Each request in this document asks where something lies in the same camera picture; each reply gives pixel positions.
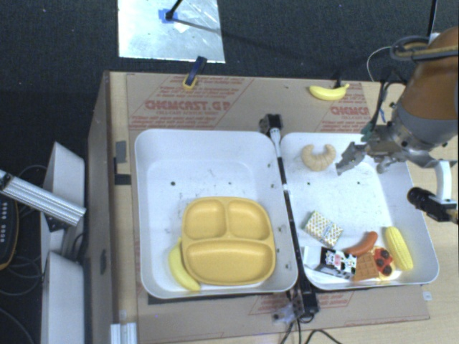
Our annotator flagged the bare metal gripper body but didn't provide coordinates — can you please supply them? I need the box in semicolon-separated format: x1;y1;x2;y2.
364;123;444;168

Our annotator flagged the beige croissant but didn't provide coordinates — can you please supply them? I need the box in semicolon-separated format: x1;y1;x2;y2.
300;143;338;173

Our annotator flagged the white plastic tray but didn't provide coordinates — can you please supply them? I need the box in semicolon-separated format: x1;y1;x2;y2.
279;131;440;292
133;128;300;300

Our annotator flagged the yellow banana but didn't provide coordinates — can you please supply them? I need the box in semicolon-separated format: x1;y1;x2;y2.
308;82;351;102
167;237;202;293

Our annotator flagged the thin black and white rod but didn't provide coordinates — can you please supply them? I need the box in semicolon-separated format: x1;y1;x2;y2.
270;127;313;300

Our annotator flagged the yellow patterned white carton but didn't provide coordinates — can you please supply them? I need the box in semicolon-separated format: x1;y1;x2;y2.
304;210;344;249

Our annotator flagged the red sausage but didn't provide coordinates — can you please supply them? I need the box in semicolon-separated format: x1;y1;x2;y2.
344;230;379;258

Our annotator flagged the yellow corn cob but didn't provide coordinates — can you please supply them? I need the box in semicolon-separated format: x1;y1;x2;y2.
384;225;415;272

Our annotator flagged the pizza slice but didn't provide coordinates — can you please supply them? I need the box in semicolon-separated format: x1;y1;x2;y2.
370;246;403;282

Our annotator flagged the black and white cow carton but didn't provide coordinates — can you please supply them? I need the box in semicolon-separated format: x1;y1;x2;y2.
303;245;359;279

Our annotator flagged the brown waffle biscuit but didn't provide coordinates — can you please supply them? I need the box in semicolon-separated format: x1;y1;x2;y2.
351;252;381;283

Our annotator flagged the brown cardboard board red print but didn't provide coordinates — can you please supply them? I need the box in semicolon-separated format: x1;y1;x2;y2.
125;72;431;335

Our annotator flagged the yellow divided plate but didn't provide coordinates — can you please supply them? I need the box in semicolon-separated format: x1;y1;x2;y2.
180;196;278;287

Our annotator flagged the black cylinder on white bracket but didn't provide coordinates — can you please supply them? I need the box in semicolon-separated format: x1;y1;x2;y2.
406;158;459;225

